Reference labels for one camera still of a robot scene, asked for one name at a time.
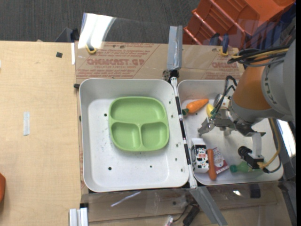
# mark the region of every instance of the orange carrot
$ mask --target orange carrot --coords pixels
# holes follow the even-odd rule
[[[209,163],[209,177],[211,180],[215,181],[216,180],[216,171],[214,167],[214,152],[212,149],[207,150],[207,156],[208,156],[208,163]]]
[[[192,101],[186,105],[186,108],[188,109],[189,113],[195,113],[200,108],[202,108],[204,105],[206,105],[208,103],[208,101],[209,101],[208,99]]]

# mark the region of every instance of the gray carpet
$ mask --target gray carpet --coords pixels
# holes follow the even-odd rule
[[[160,24],[186,26],[199,1],[0,0],[0,40],[55,41],[65,27],[80,31],[83,13],[87,12],[146,24],[140,33],[135,33],[135,27],[128,29],[120,35],[121,40],[166,42],[168,26]]]

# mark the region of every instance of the wooden table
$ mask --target wooden table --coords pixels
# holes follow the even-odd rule
[[[63,54],[62,58],[56,56],[57,52]],[[5,197],[0,203],[0,225],[66,226],[69,209],[79,208],[79,133],[74,82],[71,44],[0,41],[0,172],[7,181]],[[30,113],[29,135],[24,135],[24,112]],[[221,205],[222,213],[232,226],[258,222],[290,225],[281,191],[276,188],[271,195],[274,196],[263,206]],[[157,226],[163,225],[166,218],[91,225]],[[199,225],[215,224],[201,212],[191,224]]]

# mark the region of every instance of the floor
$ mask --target floor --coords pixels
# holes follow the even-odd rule
[[[186,26],[199,1],[0,0],[0,40],[52,42],[66,27],[80,31],[85,12],[144,23]]]

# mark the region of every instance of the small carton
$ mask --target small carton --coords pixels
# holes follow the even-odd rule
[[[201,138],[192,138],[191,164],[196,173],[206,173],[209,170],[207,149],[204,140]]]

